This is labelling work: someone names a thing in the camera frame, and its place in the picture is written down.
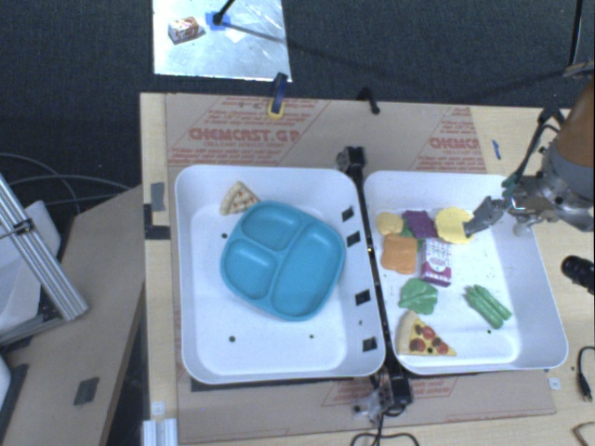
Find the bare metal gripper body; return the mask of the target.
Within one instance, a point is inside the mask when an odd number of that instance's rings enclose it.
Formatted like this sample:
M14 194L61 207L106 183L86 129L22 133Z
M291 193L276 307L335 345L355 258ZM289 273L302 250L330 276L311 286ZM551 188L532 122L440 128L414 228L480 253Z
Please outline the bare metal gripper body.
M581 232L594 230L593 201L555 177L522 177L510 189L509 213L520 223L565 222Z

